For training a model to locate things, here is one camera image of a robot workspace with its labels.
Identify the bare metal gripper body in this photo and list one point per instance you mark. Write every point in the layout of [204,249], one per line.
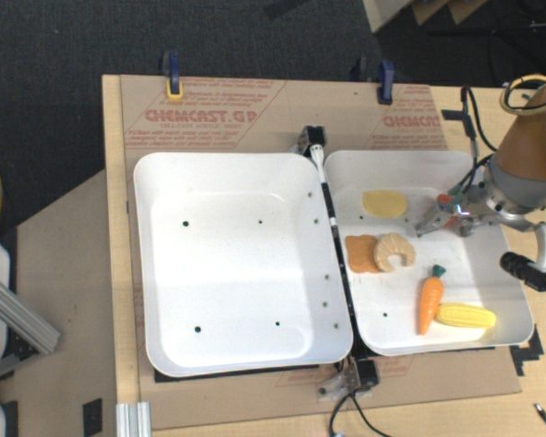
[493,210]

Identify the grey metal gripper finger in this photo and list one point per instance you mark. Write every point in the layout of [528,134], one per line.
[428,226]
[443,210]

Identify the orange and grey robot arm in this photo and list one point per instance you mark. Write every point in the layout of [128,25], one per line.
[525,148]

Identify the beige croissant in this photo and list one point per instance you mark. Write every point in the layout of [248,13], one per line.
[395,248]

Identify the yellow round biscuit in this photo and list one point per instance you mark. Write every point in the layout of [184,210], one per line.
[384,204]

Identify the white plastic tray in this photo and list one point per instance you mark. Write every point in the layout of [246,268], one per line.
[236,271]
[464,262]

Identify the orange bread slice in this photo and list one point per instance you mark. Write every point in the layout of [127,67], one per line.
[360,254]

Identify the orange carrot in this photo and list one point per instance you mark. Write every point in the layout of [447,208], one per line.
[430,301]

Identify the thin black and white rod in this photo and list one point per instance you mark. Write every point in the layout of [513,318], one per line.
[333,219]

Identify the yellow corn cob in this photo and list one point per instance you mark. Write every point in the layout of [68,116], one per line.
[465,315]

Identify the brown cardboard board red print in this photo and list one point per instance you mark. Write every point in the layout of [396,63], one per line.
[264,116]

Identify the black cylinder on white bracket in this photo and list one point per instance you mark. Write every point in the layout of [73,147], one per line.
[525,269]

